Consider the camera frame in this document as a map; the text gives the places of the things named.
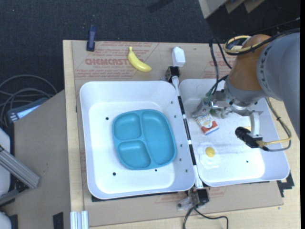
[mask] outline black bracket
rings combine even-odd
[[[198,189],[197,193],[198,193],[200,205],[204,205],[210,201],[209,193],[207,189]]]
[[[11,222],[11,229],[18,229],[18,216],[12,215],[9,216]]]
[[[63,212],[53,215],[54,229],[63,229]]]
[[[165,80],[172,83],[173,76],[180,76],[180,69],[177,66],[169,66],[165,72]]]
[[[291,172],[289,172],[289,175],[286,178],[286,182],[277,181],[277,185],[278,185],[278,188],[280,189],[282,198],[284,198],[284,190],[292,189],[292,187],[295,186],[295,183],[291,176]]]

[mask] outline black cable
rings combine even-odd
[[[14,79],[16,79],[16,78],[21,78],[21,77],[25,77],[25,78],[36,78],[36,79],[38,79],[38,80],[41,80],[41,81],[45,82],[46,84],[48,84],[48,85],[53,89],[53,91],[55,92],[55,94],[57,94],[56,88],[55,88],[49,81],[47,81],[46,79],[44,79],[44,78],[42,78],[42,77],[39,77],[39,76],[36,76],[36,75],[31,75],[31,74],[22,74],[22,75],[13,76],[13,77],[11,77],[11,78],[5,80],[4,82],[2,82],[2,83],[0,84],[0,88],[1,88],[4,84],[6,84],[7,82],[9,82],[9,81],[11,81],[11,80],[14,80]],[[11,94],[11,93],[8,93],[8,92],[5,92],[5,91],[1,91],[1,90],[0,90],[0,93],[1,93],[1,94],[4,94],[4,95],[7,95],[7,96],[12,96],[12,95],[13,95],[13,94]],[[36,96],[36,95],[22,95],[22,97],[32,97],[32,96]]]
[[[1,127],[6,125],[6,123],[3,121],[3,119],[4,119],[4,111],[5,111],[5,108],[6,108],[7,104],[12,100],[12,98],[14,98],[15,96],[17,96],[18,94],[23,93],[23,92],[39,92],[43,95],[46,95],[47,98],[51,98],[51,96],[49,94],[45,93],[44,91],[38,90],[36,88],[24,88],[24,89],[19,90],[18,92],[14,93],[14,94],[12,94],[6,100],[6,102],[3,104],[3,107],[2,107],[2,110],[1,110],[1,113],[0,113],[0,125],[1,125]]]
[[[232,66],[228,63],[227,59],[225,58],[223,48],[222,48],[222,46],[220,45],[220,43],[219,43],[219,41],[217,40],[217,38],[213,37],[212,40],[215,40],[215,41],[216,41],[216,43],[217,43],[217,45],[218,45],[218,47],[219,47],[220,53],[221,53],[221,55],[222,55],[222,57],[223,57],[223,59],[224,59],[225,64],[226,64],[230,69],[232,69]]]
[[[291,14],[292,14],[292,15],[295,15],[295,14],[296,14],[296,11],[295,11],[295,12],[292,12],[292,11],[284,10],[283,8],[276,6],[276,4],[275,4],[272,0],[267,0],[267,1],[270,2],[271,5],[274,7],[274,9],[277,11],[277,13],[276,13],[277,17],[278,17],[278,15],[279,15],[279,13],[280,13],[281,11],[283,11],[283,12],[285,12],[285,13],[287,13],[287,14],[290,14],[290,15],[291,15]]]
[[[226,219],[226,229],[229,229],[229,219],[227,216],[218,216],[218,217],[208,217],[208,216],[205,216],[204,214],[200,213],[197,208],[197,206],[194,206],[194,207],[191,207],[189,209],[189,211],[186,213],[185,217],[184,217],[184,220],[183,220],[183,229],[185,229],[185,225],[186,225],[186,221],[188,219],[188,217],[190,216],[192,210],[195,210],[199,215],[201,215],[202,217],[204,218],[207,218],[207,219]]]
[[[30,100],[15,100],[14,103],[28,103],[28,104],[30,104],[30,103],[33,103],[33,101],[30,101]]]
[[[284,129],[284,131],[286,132],[286,134],[288,135],[288,137],[291,137],[291,133],[288,129],[288,127],[282,122],[281,120],[281,117],[279,117],[276,113],[276,111],[274,110],[270,100],[268,98],[265,98],[268,106],[269,106],[269,109],[271,110],[271,112],[273,113],[273,115],[276,117],[276,120],[281,124],[282,128]],[[263,146],[262,149],[264,151],[268,151],[268,152],[280,152],[280,151],[285,151],[287,149],[289,149],[291,146],[291,140],[289,140],[288,142],[288,146],[285,147],[285,148],[278,148],[278,149],[270,149],[270,148],[267,148],[266,146]]]
[[[245,54],[245,53],[248,53],[248,52],[254,52],[255,49],[263,46],[264,44],[266,43],[269,43],[269,42],[272,42],[273,40],[275,40],[276,38],[279,38],[279,37],[282,37],[282,36],[285,36],[285,35],[289,35],[289,34],[292,34],[292,33],[297,33],[297,32],[300,32],[300,28],[296,28],[296,29],[291,29],[291,30],[287,30],[287,31],[284,31],[282,33],[279,33],[279,34],[276,34],[264,41],[262,41],[261,43],[257,44],[256,46],[251,46],[250,49],[248,50],[245,50],[245,51],[241,51],[241,52],[236,52],[236,53],[232,53],[232,52],[226,52],[228,55],[240,55],[240,54]],[[228,41],[225,43],[225,48],[228,47]]]
[[[275,28],[275,27],[283,26],[283,25],[286,25],[286,24],[289,24],[289,23],[292,23],[292,22],[295,22],[295,21],[299,21],[299,20],[301,20],[301,17],[295,18],[294,20],[291,20],[291,21],[283,22],[283,23],[281,23],[281,24],[277,24],[277,25],[274,25],[274,26],[270,26],[270,27],[268,27],[268,28],[265,28],[265,29],[262,29],[262,30],[259,30],[259,31],[252,32],[252,33],[250,33],[249,35],[255,35],[255,34],[259,33],[259,32],[267,31],[267,30],[269,30],[269,29],[273,29],[273,28]]]
[[[220,79],[218,80],[217,84],[215,83],[215,84],[211,87],[210,91],[213,91],[213,89],[218,85],[219,82],[225,81],[225,80],[227,79],[228,76],[229,76],[229,75],[227,74],[227,75],[225,75],[224,77],[220,78]]]
[[[214,95],[215,92],[216,92],[217,86],[218,86],[219,73],[218,73],[218,64],[217,64],[217,61],[216,61],[215,55],[214,55],[213,40],[212,39],[210,40],[209,47],[210,47],[211,56],[212,56],[212,59],[213,59],[213,62],[214,62],[215,74],[216,74],[216,86],[215,86],[214,91],[212,92],[212,95]]]

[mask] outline yellow wire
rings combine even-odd
[[[276,140],[276,141],[270,141],[270,142],[263,142],[263,141],[257,141],[257,144],[261,147],[263,146],[267,146],[267,145],[271,145],[271,144],[276,144],[276,143],[283,143],[283,142],[289,142],[291,140],[291,131],[289,130],[289,128],[286,126],[286,124],[280,119],[280,117],[278,116],[277,112],[275,111],[275,109],[273,108],[269,98],[267,98],[267,103],[269,108],[271,109],[272,113],[275,115],[275,117],[277,118],[277,120],[281,123],[282,127],[284,129],[286,129],[286,131],[288,132],[288,138],[286,139],[281,139],[281,140]]]
[[[240,53],[240,52],[244,52],[244,51],[247,51],[247,50],[249,50],[249,49],[251,49],[251,48],[253,48],[253,47],[256,47],[259,43],[255,44],[255,45],[252,45],[252,46],[250,46],[250,47],[240,48],[240,49],[227,49],[227,48],[226,48],[226,45],[228,45],[228,44],[230,44],[230,43],[232,43],[232,42],[234,42],[234,41],[236,41],[236,40],[238,40],[238,39],[248,39],[248,38],[250,38],[250,37],[251,37],[251,36],[243,35],[243,36],[236,36],[236,37],[233,37],[233,38],[229,39],[229,40],[227,41],[227,43],[225,43],[224,46],[223,46],[224,51],[225,51],[225,52],[228,52],[228,53],[235,53],[235,54],[238,54],[238,53]]]

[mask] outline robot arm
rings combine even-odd
[[[208,93],[192,116],[202,115],[209,109],[221,110],[222,117],[230,112],[250,116],[249,106],[261,98],[272,97],[284,102],[299,137],[300,30],[274,37],[249,37],[241,49],[226,52],[237,57],[224,89],[213,96]]]
[[[245,47],[268,39],[250,38]],[[283,101],[300,135],[300,32],[276,38],[268,44],[236,57],[226,81],[227,95],[235,105],[250,105],[263,97]]]

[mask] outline egg yolk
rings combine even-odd
[[[208,155],[209,157],[214,157],[215,156],[215,150],[211,147],[207,147],[205,149],[205,154]]]

